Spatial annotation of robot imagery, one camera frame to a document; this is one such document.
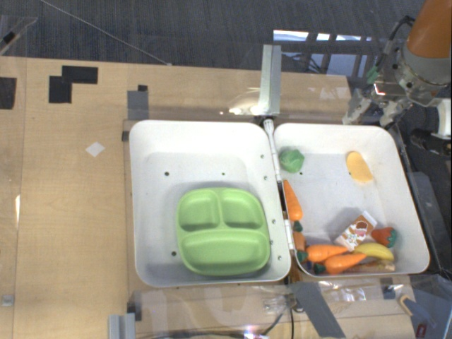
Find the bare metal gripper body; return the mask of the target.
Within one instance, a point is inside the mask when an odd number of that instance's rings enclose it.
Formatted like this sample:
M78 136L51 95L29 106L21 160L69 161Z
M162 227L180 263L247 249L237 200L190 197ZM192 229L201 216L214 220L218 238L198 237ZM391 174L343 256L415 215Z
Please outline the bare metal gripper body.
M373 83L375 95L384 101L407 100L423 107L437 106L441 100L437 95L445 87L400 69L382 71Z

